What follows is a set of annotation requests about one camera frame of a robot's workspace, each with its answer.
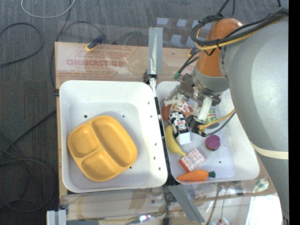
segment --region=toy carrot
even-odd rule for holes
[[[206,170],[198,169],[178,176],[177,179],[181,181],[204,181],[208,177],[215,178],[215,176],[216,174],[214,171],[207,172]]]

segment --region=yellow plate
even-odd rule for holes
[[[113,117],[95,117],[75,128],[67,147],[81,171],[91,180],[110,180],[128,169],[137,148],[125,128]]]

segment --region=white cable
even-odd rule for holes
[[[25,9],[24,6],[23,6],[23,1],[24,1],[24,0],[21,0],[21,7],[22,7],[22,9],[24,10],[24,12],[27,13],[27,14],[29,14],[30,16],[38,17],[38,18],[55,18],[55,17],[62,16],[62,15],[64,15],[68,10],[70,10],[70,8],[73,6],[73,4],[74,4],[74,2],[75,2],[75,0],[73,0],[73,2],[71,3],[71,5],[69,6],[69,8],[68,8],[66,11],[64,11],[63,13],[59,14],[59,15],[56,15],[56,16],[50,16],[50,17],[43,17],[43,16],[33,15],[33,14],[27,12],[26,9]]]

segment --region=toy food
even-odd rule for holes
[[[184,99],[173,104],[170,109],[172,112],[181,112],[187,117],[194,115],[193,107],[189,105]]]
[[[207,172],[206,170],[194,170],[191,172],[188,172],[186,174],[183,174],[181,176],[177,177],[177,180],[181,180],[181,181],[204,181],[206,180],[208,177],[212,177],[215,178],[216,174],[214,171],[212,172]]]
[[[187,172],[191,172],[204,161],[205,158],[203,157],[203,155],[197,148],[195,148],[187,155],[185,155],[182,159],[180,159],[179,163],[184,168],[184,170],[186,170]]]
[[[175,141],[174,136],[173,136],[173,128],[171,125],[168,125],[165,128],[165,140],[167,143],[167,147],[171,152],[179,153],[182,156],[186,155],[186,153],[181,150],[180,146]]]
[[[211,151],[217,150],[221,145],[219,136],[211,135],[207,137],[205,139],[205,145]]]
[[[80,170],[90,180],[110,180],[128,169],[137,148],[125,128],[113,117],[101,115],[75,128],[67,147]]]
[[[161,111],[161,116],[162,116],[163,121],[168,121],[170,107],[171,107],[171,104],[163,107],[163,109]]]

